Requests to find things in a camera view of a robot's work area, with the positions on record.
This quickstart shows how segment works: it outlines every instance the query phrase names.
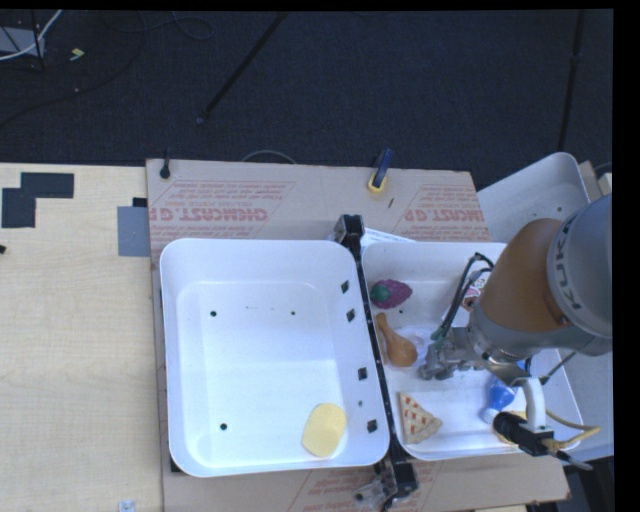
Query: dark floor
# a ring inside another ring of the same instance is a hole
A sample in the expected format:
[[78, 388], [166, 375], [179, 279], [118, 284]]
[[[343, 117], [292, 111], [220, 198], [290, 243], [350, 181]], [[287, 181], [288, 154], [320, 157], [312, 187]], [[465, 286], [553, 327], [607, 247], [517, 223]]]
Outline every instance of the dark floor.
[[276, 14], [63, 11], [41, 58], [0, 55], [0, 161], [368, 166], [389, 147], [479, 190], [558, 149], [611, 170], [613, 9], [291, 12], [198, 124]]

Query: yellow object in bin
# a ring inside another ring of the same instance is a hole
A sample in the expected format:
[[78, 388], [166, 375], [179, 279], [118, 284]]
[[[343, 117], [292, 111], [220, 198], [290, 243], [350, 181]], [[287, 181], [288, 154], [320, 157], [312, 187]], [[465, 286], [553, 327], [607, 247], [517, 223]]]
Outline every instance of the yellow object in bin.
[[340, 407], [317, 405], [305, 424], [302, 445], [316, 457], [328, 457], [338, 447], [346, 426], [347, 417]]

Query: cardboard sheet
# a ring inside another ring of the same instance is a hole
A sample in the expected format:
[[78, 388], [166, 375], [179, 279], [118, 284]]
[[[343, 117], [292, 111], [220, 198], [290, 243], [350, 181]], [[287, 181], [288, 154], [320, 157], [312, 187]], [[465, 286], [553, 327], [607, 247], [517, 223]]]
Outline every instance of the cardboard sheet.
[[[469, 173], [389, 169], [380, 194], [367, 190], [361, 167], [200, 162], [147, 162], [158, 402], [167, 512], [262, 510], [361, 512], [354, 490], [373, 468], [289, 471], [199, 479], [171, 470], [158, 260], [172, 240], [199, 238], [327, 239], [343, 214], [366, 228], [424, 241], [490, 241]], [[561, 464], [525, 454], [415, 461], [419, 489], [394, 510], [450, 511], [562, 500]]]

